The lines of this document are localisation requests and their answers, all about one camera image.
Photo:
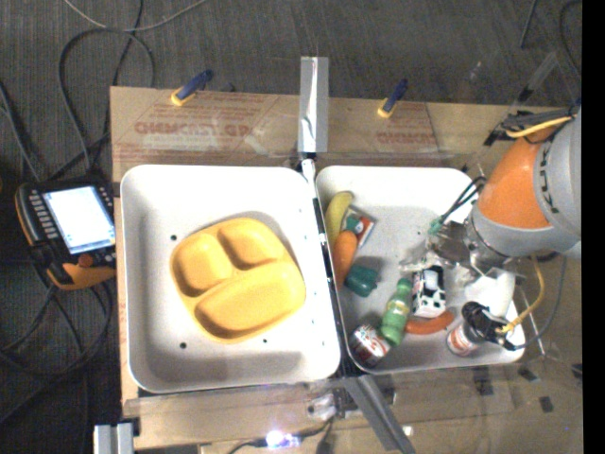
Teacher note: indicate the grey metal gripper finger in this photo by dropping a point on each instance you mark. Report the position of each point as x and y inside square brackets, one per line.
[420, 264]

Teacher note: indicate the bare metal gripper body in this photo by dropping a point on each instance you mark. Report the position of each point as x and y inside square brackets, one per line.
[461, 244]

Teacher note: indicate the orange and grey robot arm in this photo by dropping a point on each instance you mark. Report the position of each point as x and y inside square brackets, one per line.
[515, 192]

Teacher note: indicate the black and white cow carton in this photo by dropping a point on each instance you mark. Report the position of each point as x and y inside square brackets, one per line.
[429, 296]

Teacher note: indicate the green plastic bottle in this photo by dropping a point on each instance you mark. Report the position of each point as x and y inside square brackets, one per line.
[396, 315]

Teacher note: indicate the orange sausage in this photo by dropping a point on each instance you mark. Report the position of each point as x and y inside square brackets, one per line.
[427, 324]

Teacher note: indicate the dark green pepper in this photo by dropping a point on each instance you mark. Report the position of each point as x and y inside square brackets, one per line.
[361, 280]

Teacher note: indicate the red and white packet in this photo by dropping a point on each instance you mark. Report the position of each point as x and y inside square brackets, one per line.
[365, 227]

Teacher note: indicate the white plastic tray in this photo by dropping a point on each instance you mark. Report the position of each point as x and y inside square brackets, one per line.
[406, 197]
[156, 215]

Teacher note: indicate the orange carrot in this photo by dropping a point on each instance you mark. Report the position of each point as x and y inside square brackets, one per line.
[344, 253]

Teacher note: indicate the red and white can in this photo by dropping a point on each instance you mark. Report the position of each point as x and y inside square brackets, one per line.
[369, 346]
[459, 341]

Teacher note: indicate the yellow banana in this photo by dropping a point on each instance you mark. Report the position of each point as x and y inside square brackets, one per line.
[336, 211]

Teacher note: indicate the yellow divided plate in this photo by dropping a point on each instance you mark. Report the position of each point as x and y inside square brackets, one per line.
[246, 282]

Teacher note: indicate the brown cardboard board red print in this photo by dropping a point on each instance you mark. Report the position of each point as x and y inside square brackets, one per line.
[198, 126]

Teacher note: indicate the black cylinder on white bracket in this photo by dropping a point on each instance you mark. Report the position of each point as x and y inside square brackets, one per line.
[482, 322]

